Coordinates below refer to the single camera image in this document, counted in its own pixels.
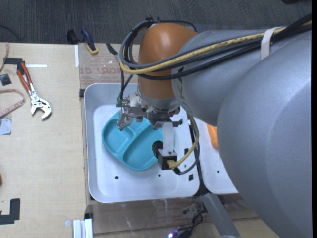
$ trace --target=gray carpet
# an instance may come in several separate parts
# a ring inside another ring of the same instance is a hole
[[[312,0],[0,0],[0,24],[25,43],[67,44],[82,27],[96,43],[121,43],[146,17],[186,20],[198,32],[210,29],[260,29],[286,26],[312,12]],[[18,42],[0,27],[0,42]]]

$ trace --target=pliers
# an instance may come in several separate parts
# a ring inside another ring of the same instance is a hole
[[[49,103],[46,100],[41,99],[37,96],[34,86],[32,84],[32,80],[29,74],[28,69],[25,67],[24,62],[21,63],[21,67],[25,73],[26,79],[22,76],[22,73],[17,70],[16,73],[18,74],[22,85],[25,87],[25,89],[28,91],[30,98],[31,98],[31,113],[34,114],[35,110],[37,108],[44,111],[44,114],[42,115],[42,119],[45,119],[49,117],[49,115],[52,113],[52,109],[49,105]]]

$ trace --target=yellow cable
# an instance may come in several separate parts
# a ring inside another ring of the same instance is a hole
[[[276,29],[276,30],[274,31],[274,34],[279,33],[279,32],[281,32],[281,31],[284,30],[284,29],[285,29],[285,27]],[[184,54],[184,55],[182,55],[182,56],[180,56],[180,57],[177,57],[177,58],[174,58],[174,59],[172,59],[172,60],[168,60],[168,61],[165,61],[165,62],[163,62],[163,63],[157,64],[157,65],[154,65],[154,66],[151,66],[151,67],[143,68],[143,69],[138,69],[138,70],[128,69],[127,67],[125,67],[125,65],[123,64],[123,62],[120,60],[120,68],[121,68],[124,72],[130,73],[130,74],[144,74],[144,73],[149,73],[149,72],[153,72],[153,71],[162,69],[162,68],[164,68],[164,67],[167,67],[167,66],[170,66],[170,65],[174,65],[174,64],[176,64],[176,63],[182,62],[182,61],[184,61],[184,60],[190,59],[190,58],[195,57],[195,56],[202,55],[202,54],[204,54],[204,53],[207,53],[207,52],[210,52],[210,51],[219,49],[219,48],[223,48],[223,47],[227,47],[227,46],[230,46],[230,45],[234,45],[234,44],[246,42],[246,41],[249,41],[249,40],[255,40],[255,39],[258,39],[258,38],[262,38],[263,35],[264,35],[264,33],[252,34],[252,35],[247,35],[247,36],[244,36],[244,37],[239,37],[239,38],[231,39],[231,40],[228,40],[228,41],[223,41],[223,42],[215,43],[215,44],[212,44],[212,45],[210,45],[210,46],[207,46],[207,47],[200,48],[200,49],[197,49],[197,50],[195,50],[195,51],[192,51],[192,52],[190,52],[190,53],[188,53],[188,54]]]
[[[198,132],[196,122],[190,114],[188,114],[188,116],[189,116],[189,119],[194,127],[195,132],[196,132],[196,139],[195,139],[195,142],[192,145],[192,147],[188,150],[188,152],[179,161],[173,161],[173,160],[167,161],[169,168],[171,168],[171,169],[177,168],[191,154],[191,152],[195,149],[195,147],[198,144],[199,132]]]

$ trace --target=zip tie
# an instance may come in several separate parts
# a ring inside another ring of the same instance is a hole
[[[2,64],[2,66],[1,66],[1,68],[0,68],[0,72],[2,71],[2,69],[3,69],[3,67],[4,67],[6,58],[9,56],[9,42],[6,42],[6,43],[5,43],[5,49],[6,49],[5,57],[3,58],[3,64]]]
[[[273,27],[271,29],[266,30],[266,32],[264,33],[262,41],[261,41],[261,59],[260,60],[263,60],[264,58],[269,56],[271,38],[274,31],[278,28],[281,28],[281,27]]]
[[[23,100],[21,100],[21,101],[15,103],[15,104],[13,104],[12,106],[10,106],[10,107],[6,108],[5,110],[1,111],[1,112],[0,112],[0,118],[1,118],[1,117],[4,117],[5,115],[7,115],[8,113],[10,113],[11,111],[17,109],[18,107],[22,106],[22,105],[24,104],[24,102],[25,102],[24,95],[23,95],[20,91],[18,91],[18,90],[15,90],[15,89],[0,90],[0,94],[1,94],[1,93],[8,93],[8,92],[14,92],[14,93],[17,93],[17,94],[21,95],[22,98],[23,98]]]

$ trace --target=white tray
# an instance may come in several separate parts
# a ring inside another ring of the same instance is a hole
[[[133,171],[109,153],[102,143],[102,129],[119,110],[115,106],[120,84],[97,83],[85,90],[85,116],[88,155],[88,185],[91,196],[101,203],[166,199],[193,196],[199,188],[196,168],[184,175],[172,170],[162,170],[157,164],[145,171]],[[136,84],[129,84],[124,96],[136,91]],[[186,121],[181,111],[173,120]],[[191,137],[186,122],[174,129],[175,150],[182,155],[190,148]],[[194,162],[191,154],[179,167],[181,171]]]

